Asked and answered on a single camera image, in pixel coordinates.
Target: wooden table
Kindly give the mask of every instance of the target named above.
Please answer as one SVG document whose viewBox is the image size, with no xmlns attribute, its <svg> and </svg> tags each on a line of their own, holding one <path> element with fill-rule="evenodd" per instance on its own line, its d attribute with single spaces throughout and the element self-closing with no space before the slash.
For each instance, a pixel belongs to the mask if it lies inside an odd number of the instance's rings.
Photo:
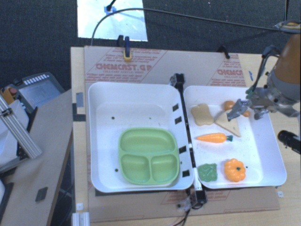
<svg viewBox="0 0 301 226">
<path fill-rule="evenodd" d="M 252 85 L 249 72 L 254 77 L 261 62 L 261 55 L 238 54 L 238 58 L 244 74 L 247 87 Z M 270 59 L 266 65 L 266 70 L 270 71 L 275 64 L 275 59 Z M 71 49 L 71 73 L 72 73 L 72 102 L 76 103 L 77 93 L 85 91 L 85 69 L 84 69 L 84 48 Z M 266 79 L 262 78 L 258 86 L 263 86 Z M 78 114 L 85 114 L 86 109 L 77 108 Z M 289 119 L 281 113 L 270 113 L 270 119 L 277 135 L 279 131 L 285 129 L 295 134 L 299 133 L 296 119 Z M 74 165 L 75 165 L 75 202 L 83 203 L 83 210 L 88 211 L 87 194 L 87 147 L 86 147 L 86 123 L 84 121 L 75 121 L 73 123 L 74 133 Z M 287 181 L 276 189 L 282 192 L 283 197 L 279 197 L 280 210 L 258 211 L 258 212 L 240 212 L 231 214 L 189 216 L 186 225 L 195 226 L 219 226 L 219 225 L 257 225 L 257 226 L 282 226 L 282 225 L 301 225 L 301 175 L 300 175 L 300 155 L 289 148 L 285 148 L 278 141 L 280 152 L 285 163 L 287 171 Z M 181 220 L 180 217 L 174 218 L 153 218 L 143 220 L 125 220 L 114 222 L 91 223 L 93 226 L 137 226 L 137 225 L 173 225 Z"/>
<path fill-rule="evenodd" d="M 38 108 L 30 135 L 43 151 L 39 157 L 17 166 L 3 179 L 13 183 L 2 226 L 50 225 L 55 202 L 71 148 L 72 106 L 68 90 Z M 47 188 L 43 200 L 36 202 L 40 189 Z"/>
</svg>

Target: orange pumpkin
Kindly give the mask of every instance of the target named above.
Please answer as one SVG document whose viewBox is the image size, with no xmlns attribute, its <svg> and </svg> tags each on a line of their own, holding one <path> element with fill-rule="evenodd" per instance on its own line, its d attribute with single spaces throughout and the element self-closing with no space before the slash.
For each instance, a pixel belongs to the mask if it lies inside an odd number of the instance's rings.
<svg viewBox="0 0 301 226">
<path fill-rule="evenodd" d="M 224 164 L 224 172 L 232 182 L 239 182 L 246 177 L 246 169 L 241 161 L 233 158 Z"/>
</svg>

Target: green divided plate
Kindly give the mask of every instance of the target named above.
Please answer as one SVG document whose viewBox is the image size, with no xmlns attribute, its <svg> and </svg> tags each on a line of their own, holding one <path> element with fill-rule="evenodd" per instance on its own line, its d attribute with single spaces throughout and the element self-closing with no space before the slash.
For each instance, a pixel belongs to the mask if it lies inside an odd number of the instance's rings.
<svg viewBox="0 0 301 226">
<path fill-rule="evenodd" d="M 167 184 L 178 176 L 178 147 L 174 136 L 165 129 L 125 130 L 119 137 L 118 153 L 121 173 L 133 184 Z"/>
</svg>

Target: screen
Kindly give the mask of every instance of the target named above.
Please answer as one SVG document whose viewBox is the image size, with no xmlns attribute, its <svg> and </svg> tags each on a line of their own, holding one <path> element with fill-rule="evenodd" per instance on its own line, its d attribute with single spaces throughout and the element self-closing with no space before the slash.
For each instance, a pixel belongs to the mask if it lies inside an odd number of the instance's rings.
<svg viewBox="0 0 301 226">
<path fill-rule="evenodd" d="M 39 107 L 61 94 L 50 80 L 31 84 L 19 91 L 32 108 Z"/>
</svg>

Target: black cable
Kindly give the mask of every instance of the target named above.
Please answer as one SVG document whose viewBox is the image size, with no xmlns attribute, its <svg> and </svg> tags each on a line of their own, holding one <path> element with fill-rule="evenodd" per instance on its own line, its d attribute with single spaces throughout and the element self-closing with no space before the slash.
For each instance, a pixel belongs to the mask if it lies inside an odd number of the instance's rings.
<svg viewBox="0 0 301 226">
<path fill-rule="evenodd" d="M 215 22 L 215 23 L 222 23 L 222 24 L 230 24 L 230 25 L 235 25 L 235 26 L 241 26 L 241 27 L 247 27 L 247 28 L 254 28 L 254 29 L 262 29 L 262 30 L 269 30 L 269 31 L 273 31 L 273 32 L 279 32 L 279 30 L 277 29 L 273 29 L 273 28 L 265 28 L 265 27 L 258 27 L 258 26 L 253 26 L 253 25 L 247 25 L 247 24 L 239 24 L 239 23 L 233 23 L 233 22 L 226 22 L 226 21 L 221 21 L 221 20 L 216 20 L 216 19 L 210 19 L 210 18 L 204 18 L 204 17 L 197 17 L 197 16 L 192 16 L 192 15 L 185 15 L 185 14 L 180 14 L 180 13 L 174 13 L 174 12 L 168 12 L 168 11 L 163 11 L 163 10 L 157 10 L 157 9 L 152 9 L 152 8 L 125 8 L 125 9 L 121 9 L 112 13 L 107 14 L 106 16 L 104 16 L 96 25 L 93 34 L 92 34 L 92 38 L 91 38 L 91 46 L 93 45 L 93 39 L 95 36 L 95 32 L 98 28 L 98 26 L 100 25 L 100 23 L 114 15 L 117 13 L 122 13 L 122 12 L 126 12 L 126 11 L 133 11 L 133 10 L 140 10 L 140 11 L 149 11 L 149 12 L 157 12 L 157 13 L 163 13 L 163 14 L 170 14 L 170 15 L 174 15 L 174 16 L 181 16 L 181 17 L 188 17 L 188 18 L 193 18 L 193 19 L 197 19 L 197 20 L 203 20 L 203 21 L 208 21 L 208 22 Z"/>
<path fill-rule="evenodd" d="M 67 195 L 67 193 L 73 188 L 74 186 L 74 182 L 67 188 L 67 190 L 65 190 L 65 192 L 63 193 L 63 195 L 56 200 L 56 205 L 59 204 L 59 202 Z"/>
<path fill-rule="evenodd" d="M 198 209 L 200 209 L 202 206 L 203 206 L 202 204 L 201 204 L 201 205 L 199 205 L 199 206 L 197 206 L 197 205 L 196 205 L 196 206 L 193 206 L 193 207 L 192 207 L 192 209 L 194 209 L 194 210 L 198 210 Z"/>
<path fill-rule="evenodd" d="M 180 225 L 181 223 L 182 223 L 181 226 L 184 226 L 185 223 L 186 223 L 187 217 L 188 217 L 188 215 L 189 215 L 189 212 L 190 212 L 190 209 L 187 210 L 187 212 L 186 212 L 184 218 L 183 218 L 180 222 L 174 224 L 173 226 L 178 226 L 178 225 Z"/>
<path fill-rule="evenodd" d="M 65 214 L 64 218 L 62 219 L 62 221 L 61 221 L 61 223 L 59 224 L 59 226 L 63 226 L 63 224 L 69 219 L 71 211 L 72 211 L 72 206 L 70 206 L 70 207 L 68 208 L 68 211 L 67 211 L 67 213 Z"/>
</svg>

